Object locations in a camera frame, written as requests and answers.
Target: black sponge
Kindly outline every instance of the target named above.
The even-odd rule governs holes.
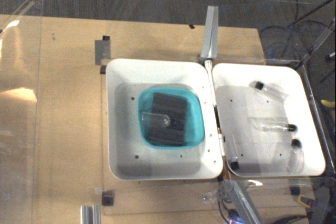
[[[183,146],[187,100],[169,94],[154,93],[152,113],[167,115],[170,125],[167,128],[150,123],[147,141],[153,145]]]

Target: small black object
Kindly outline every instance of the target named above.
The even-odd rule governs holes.
[[[333,52],[332,54],[328,54],[325,57],[325,60],[327,61],[331,61],[331,60],[335,60],[335,52]]]
[[[114,191],[113,190],[103,191],[101,195],[101,205],[103,206],[113,206],[114,205]]]
[[[288,132],[295,132],[297,130],[296,125],[288,124]]]
[[[238,170],[239,169],[239,162],[231,162],[230,166],[231,166],[231,169],[233,171]]]
[[[242,222],[242,219],[241,219],[241,217],[240,217],[240,215],[239,215],[239,213],[237,212],[236,209],[230,209],[230,210],[228,211],[228,213],[229,213],[229,218],[230,218],[230,219],[232,219],[232,220],[234,220],[234,221],[237,221],[237,222],[239,222],[239,223]]]
[[[262,90],[264,86],[265,85],[262,82],[258,81],[255,85],[255,88],[258,90]]]
[[[300,195],[301,193],[300,187],[298,186],[290,186],[289,190],[292,196],[297,196],[297,195]]]
[[[222,181],[224,181],[223,174],[220,174],[220,175],[217,177],[217,182],[222,182]]]
[[[187,100],[174,95],[154,93],[152,113],[167,115],[170,125],[162,128],[151,124],[147,141],[153,145],[183,146]]]
[[[293,139],[292,143],[291,143],[292,147],[296,147],[296,148],[302,148],[301,142],[298,139]]]
[[[100,67],[100,74],[101,75],[106,74],[106,66],[101,66]]]

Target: clear acrylic panel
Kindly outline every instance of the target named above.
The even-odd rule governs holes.
[[[311,53],[314,52],[312,53],[314,57],[315,51],[331,47],[330,44],[334,44],[334,1],[329,0],[320,4],[265,0],[221,0],[215,6],[219,8],[219,29],[218,57],[214,60],[214,64],[222,62],[248,63],[298,69],[327,162],[326,173],[323,176],[334,175],[332,153],[329,152],[327,144],[323,143],[325,126],[322,126],[320,122],[321,115],[318,113],[316,99],[311,91],[310,82],[306,79],[306,62],[311,61],[309,60]],[[187,7],[188,5],[185,4],[183,7],[176,8],[176,13],[179,14],[180,11],[180,16],[185,20],[185,24],[182,25],[119,21],[106,24],[104,35],[111,36],[111,58],[196,61],[201,52],[207,6],[204,5],[202,12],[198,11],[198,14],[203,13],[204,15],[203,24],[200,23],[200,19],[197,24],[193,24],[190,20],[192,16],[188,15],[188,12],[193,11],[188,11]],[[106,91],[104,81],[102,85],[103,96]],[[206,189],[209,184],[216,185],[217,183],[203,182],[193,186],[189,180],[184,182],[120,182],[115,179],[108,169],[107,123],[104,123],[107,121],[107,117],[104,116],[106,113],[104,108],[107,103],[104,101],[104,97],[102,102],[103,189],[104,191],[113,190],[115,202],[115,206],[103,208],[103,212],[107,216],[179,211],[178,208],[181,208],[181,211],[195,213],[198,210],[211,210],[209,204],[204,205],[202,209],[203,205],[200,205],[195,197],[198,195],[198,190]],[[312,185],[309,183],[310,179],[307,177],[303,181],[305,181],[303,185],[310,188],[308,193],[313,193]],[[314,182],[321,184],[323,181],[324,179],[315,179]],[[291,196],[289,184],[289,179],[286,178],[265,180],[264,186],[268,186],[265,189],[269,191],[269,195],[273,200],[275,199],[276,203],[270,208],[262,204],[262,201],[265,200],[261,188],[251,188],[256,195],[260,195],[260,204],[257,209],[260,209],[260,215],[265,223],[273,223],[281,217],[297,214],[295,208],[293,211],[288,211],[288,199],[293,200],[293,204],[295,204],[295,199],[298,197],[298,195]],[[273,196],[274,192],[281,193],[284,189],[286,189],[286,195],[276,200],[277,198]],[[143,197],[151,197],[152,199],[146,201],[142,200]],[[187,200],[192,202],[183,203],[185,197],[188,197]],[[172,205],[172,200],[176,201],[176,207]],[[301,214],[307,215],[302,205],[299,205],[299,208]],[[223,222],[220,215],[217,220],[212,219],[212,221],[213,223]]]
[[[1,223],[30,223],[43,0],[0,15]]]
[[[295,20],[318,5],[263,0],[221,1],[211,3],[219,7],[216,63],[296,67],[325,30],[322,24],[328,25],[334,17],[334,14],[322,14],[317,18],[323,19],[322,24],[299,21],[294,27]],[[0,167],[3,169],[0,177],[1,205],[4,206],[0,210],[4,211],[5,223],[26,223],[27,218],[31,220],[32,212],[34,223],[75,223],[80,219],[80,206],[100,204],[102,192],[110,190],[114,206],[103,207],[102,223],[132,223],[134,218],[154,222],[166,218],[172,223],[176,219],[196,223],[195,218],[198,218],[199,222],[223,223],[218,201],[212,199],[217,197],[215,179],[127,182],[111,174],[106,78],[99,74],[100,65],[94,63],[94,43],[102,36],[111,38],[111,56],[103,57],[102,65],[106,65],[109,58],[196,61],[202,47],[207,5],[203,11],[197,11],[200,16],[196,22],[190,16],[195,11],[188,10],[187,3],[176,7],[175,15],[184,18],[185,24],[44,18],[41,28],[41,10],[37,9],[40,3],[27,13],[33,17],[23,16],[16,26],[12,23],[15,19],[7,21],[5,26],[12,23],[12,27],[7,27],[1,36],[3,88],[0,97],[4,105],[0,107]],[[160,0],[156,4],[157,10],[174,5]],[[141,3],[135,6],[143,8],[144,13],[155,12],[151,11],[151,6],[144,7]],[[297,7],[300,12],[295,19]],[[275,13],[282,20],[275,19]],[[45,43],[40,52],[40,34],[35,37],[35,33],[41,29]],[[329,36],[324,42],[331,42],[334,32],[327,32]],[[35,141],[36,120],[38,141]],[[234,180],[242,183],[240,188],[246,187],[258,211],[255,215],[265,223],[271,224],[288,215],[307,215],[303,205],[295,201],[298,195],[291,196],[289,185],[293,181],[287,178],[241,180],[232,176],[232,182]],[[309,183],[309,178],[302,180],[302,193],[310,198],[316,184],[326,184],[326,179],[314,179],[316,184]],[[19,214],[18,210],[13,210],[18,205],[22,209]],[[229,210],[237,207],[233,201],[225,205]],[[228,217],[221,206],[224,217]],[[169,212],[175,212],[174,218]],[[149,217],[145,213],[162,215]]]

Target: plastic vial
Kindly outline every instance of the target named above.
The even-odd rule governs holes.
[[[237,150],[236,141],[233,135],[226,137],[226,144],[231,153],[231,156],[229,159],[230,167],[233,171],[239,170],[238,150]]]
[[[286,94],[284,89],[280,86],[265,85],[260,81],[256,82],[255,89],[257,89],[258,92],[278,101],[284,101],[288,97],[288,94]]]
[[[281,119],[249,118],[252,126],[262,132],[295,132],[296,125],[288,124]]]
[[[301,142],[298,139],[293,139],[289,151],[286,172],[289,175],[300,173],[305,163],[304,158]]]
[[[142,112],[141,123],[145,125],[167,128],[170,126],[170,118],[168,115]]]

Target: black cap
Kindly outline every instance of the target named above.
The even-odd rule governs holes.
[[[289,187],[290,194],[293,196],[300,195],[301,190],[299,186],[290,186]]]
[[[255,85],[255,88],[258,89],[258,90],[262,90],[264,87],[264,84],[260,81],[257,81],[256,85]]]
[[[302,148],[301,142],[298,139],[293,139],[291,146],[296,148]]]
[[[236,161],[236,162],[231,162],[230,165],[231,165],[231,169],[232,169],[233,171],[239,169],[239,162],[237,162],[237,161]]]
[[[297,127],[294,124],[288,124],[287,128],[288,128],[288,132],[295,132],[297,130]]]

